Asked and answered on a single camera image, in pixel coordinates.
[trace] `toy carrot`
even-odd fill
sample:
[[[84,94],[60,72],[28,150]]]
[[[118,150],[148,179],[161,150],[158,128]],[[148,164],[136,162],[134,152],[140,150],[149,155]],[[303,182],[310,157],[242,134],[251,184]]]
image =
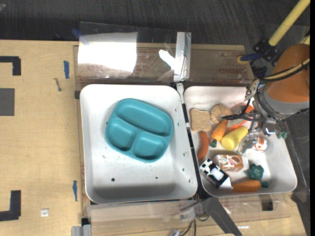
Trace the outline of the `toy carrot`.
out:
[[[222,120],[218,126],[212,131],[211,139],[212,142],[210,144],[211,147],[215,148],[217,146],[217,142],[220,142],[225,134],[227,126],[227,120]]]
[[[245,110],[245,113],[248,114],[253,110],[254,110],[254,107],[252,107],[251,105],[248,105],[246,110]],[[247,122],[247,120],[243,120],[243,119],[229,120],[228,125],[227,125],[227,130],[228,131],[235,130],[235,129],[239,128],[240,126],[243,126],[246,122]]]
[[[268,183],[260,183],[256,179],[249,179],[247,181],[233,185],[233,191],[236,192],[254,192],[258,191],[261,187],[268,188]]]
[[[205,131],[201,131],[199,133],[200,139],[201,139],[201,148],[200,151],[197,154],[198,160],[202,160],[206,157],[209,149],[209,138],[208,134]]]

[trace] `teal divided plate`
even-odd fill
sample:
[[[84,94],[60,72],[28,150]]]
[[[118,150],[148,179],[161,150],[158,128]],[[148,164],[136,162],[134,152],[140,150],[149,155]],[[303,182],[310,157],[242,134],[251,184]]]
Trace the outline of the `teal divided plate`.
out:
[[[116,151],[143,162],[160,159],[173,135],[172,118],[137,99],[118,102],[106,125],[105,137]]]

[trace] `toy bread slice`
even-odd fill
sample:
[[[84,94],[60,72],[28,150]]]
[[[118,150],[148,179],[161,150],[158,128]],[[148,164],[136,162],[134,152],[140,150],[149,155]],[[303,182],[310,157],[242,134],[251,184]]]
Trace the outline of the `toy bread slice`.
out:
[[[207,111],[201,111],[198,109],[192,109],[190,111],[191,117],[191,130],[192,131],[210,131],[210,113]]]

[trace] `gray carpet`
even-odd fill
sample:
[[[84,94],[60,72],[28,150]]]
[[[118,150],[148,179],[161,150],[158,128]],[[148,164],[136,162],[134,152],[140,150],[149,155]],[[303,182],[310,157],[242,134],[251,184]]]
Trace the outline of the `gray carpet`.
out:
[[[0,0],[0,39],[77,40],[80,22],[106,23],[192,32],[199,44],[244,45],[247,52],[269,38],[299,0]],[[310,29],[310,6],[278,48],[298,43]],[[295,161],[301,216],[310,234],[309,112],[288,120],[297,150]]]

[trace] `yellow pole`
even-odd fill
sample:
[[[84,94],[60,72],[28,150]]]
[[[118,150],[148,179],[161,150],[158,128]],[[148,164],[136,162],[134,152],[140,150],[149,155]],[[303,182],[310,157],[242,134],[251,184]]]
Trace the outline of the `yellow pole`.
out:
[[[311,0],[299,0],[295,7],[291,10],[289,15],[285,18],[282,24],[278,27],[276,32],[269,39],[268,43],[271,46],[276,46],[286,32],[291,28],[294,22],[299,18],[303,11],[309,6]]]
[[[311,35],[308,35],[306,36],[305,38],[303,38],[303,40],[301,41],[300,44],[306,44],[306,45],[309,45],[310,44],[310,41],[311,40]]]

